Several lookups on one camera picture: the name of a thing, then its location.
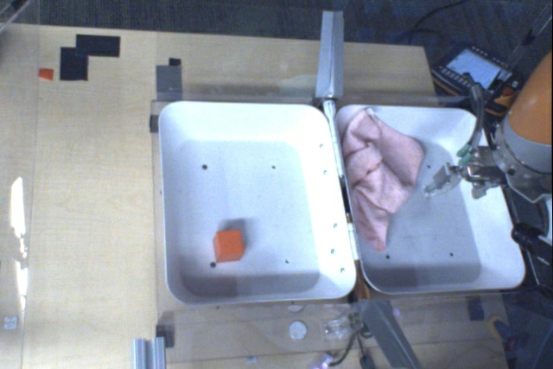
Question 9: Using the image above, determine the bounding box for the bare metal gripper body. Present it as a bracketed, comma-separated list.
[458, 145, 511, 189]

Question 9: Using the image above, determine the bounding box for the white plastic tray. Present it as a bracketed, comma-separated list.
[334, 104, 527, 296]
[157, 100, 358, 307]

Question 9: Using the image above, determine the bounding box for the pink cloth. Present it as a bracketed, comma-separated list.
[339, 107, 427, 253]

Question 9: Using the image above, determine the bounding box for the orange cube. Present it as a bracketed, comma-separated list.
[212, 228, 246, 264]

